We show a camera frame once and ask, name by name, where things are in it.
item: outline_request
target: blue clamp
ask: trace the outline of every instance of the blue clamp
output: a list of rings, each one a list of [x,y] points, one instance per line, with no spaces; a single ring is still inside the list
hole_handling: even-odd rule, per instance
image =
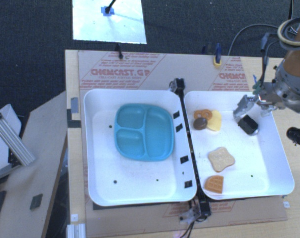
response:
[[[107,6],[104,6],[104,7],[100,8],[100,11],[101,11],[101,13],[103,14],[104,17],[111,17],[111,15],[115,14],[115,11],[114,11],[113,8],[110,8],[109,13],[106,13],[106,8],[107,8]]]
[[[217,43],[215,56],[214,56],[214,66],[219,67],[221,66],[221,46],[220,43]]]

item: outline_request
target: white tray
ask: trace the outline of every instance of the white tray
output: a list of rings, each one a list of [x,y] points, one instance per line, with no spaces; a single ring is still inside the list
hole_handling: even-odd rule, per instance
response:
[[[215,200],[287,195],[293,191],[294,180],[277,132],[273,116],[261,117],[258,105],[248,113],[259,125],[259,133],[247,135],[233,118],[237,103],[249,92],[193,91],[185,97],[186,111],[190,124],[198,172],[201,184],[211,175],[224,176],[222,194],[209,192]],[[221,130],[193,128],[194,111],[199,109],[218,110],[222,115]],[[215,172],[208,153],[224,146],[235,158],[235,163]]]
[[[197,191],[193,163],[181,103],[169,91],[94,89],[84,97],[87,142],[88,190],[101,206],[180,202],[191,200]],[[156,105],[173,119],[174,149],[163,161],[137,161],[122,156],[115,147],[114,122],[117,110],[127,103]],[[182,124],[183,129],[176,132]]]

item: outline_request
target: toy bread slice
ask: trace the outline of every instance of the toy bread slice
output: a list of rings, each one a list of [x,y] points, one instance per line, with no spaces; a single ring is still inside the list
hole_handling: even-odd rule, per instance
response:
[[[208,158],[216,172],[220,172],[225,167],[235,163],[234,157],[227,151],[225,147],[219,147],[217,150],[208,154]]]
[[[211,112],[213,115],[208,121],[207,128],[213,131],[220,131],[221,127],[221,113],[218,110],[213,110]]]
[[[223,183],[224,183],[224,177],[223,176],[210,176],[207,178],[204,188],[205,190],[215,192],[218,194],[223,193]]]

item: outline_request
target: wooden table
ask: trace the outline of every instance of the wooden table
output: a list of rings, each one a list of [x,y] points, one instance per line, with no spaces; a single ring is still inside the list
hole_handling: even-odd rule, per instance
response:
[[[273,66],[281,62],[281,58],[271,58],[266,81],[274,78]],[[249,87],[252,88],[253,75],[258,77],[261,74],[261,58],[241,57],[243,68],[248,80]],[[77,51],[66,51],[66,76],[67,95],[76,96],[79,91],[78,82],[78,56]],[[71,108],[70,99],[67,98],[67,108]],[[286,137],[286,131],[290,127],[300,128],[300,114],[284,109],[273,112],[276,121],[277,130],[285,149],[291,171],[295,180],[294,191],[284,197],[290,205],[286,209],[288,220],[270,223],[258,223],[214,228],[194,229],[191,233],[193,238],[258,238],[258,237],[277,237],[289,238],[300,237],[300,147],[294,144]],[[80,113],[72,114],[72,120],[80,120]],[[68,147],[69,147],[69,178],[70,178],[70,213],[78,214],[78,221],[72,221],[73,224],[85,223],[84,206],[84,185],[83,185],[83,167],[81,150],[81,131],[75,128],[68,129]],[[157,232],[138,235],[115,236],[120,238],[168,238],[176,237],[173,231]]]

